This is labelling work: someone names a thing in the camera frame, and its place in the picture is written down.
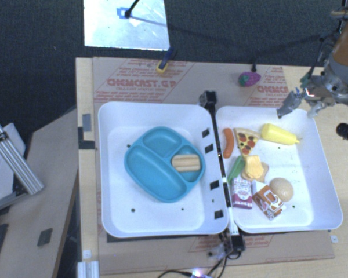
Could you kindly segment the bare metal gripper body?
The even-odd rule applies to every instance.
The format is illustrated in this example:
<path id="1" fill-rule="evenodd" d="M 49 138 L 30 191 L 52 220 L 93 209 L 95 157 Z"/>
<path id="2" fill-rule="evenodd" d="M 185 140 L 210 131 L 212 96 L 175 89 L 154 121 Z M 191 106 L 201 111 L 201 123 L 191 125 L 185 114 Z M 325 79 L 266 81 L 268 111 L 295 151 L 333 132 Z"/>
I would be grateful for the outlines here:
<path id="1" fill-rule="evenodd" d="M 302 79 L 303 99 L 311 106 L 348 106 L 348 84 L 337 76 L 313 75 Z"/>

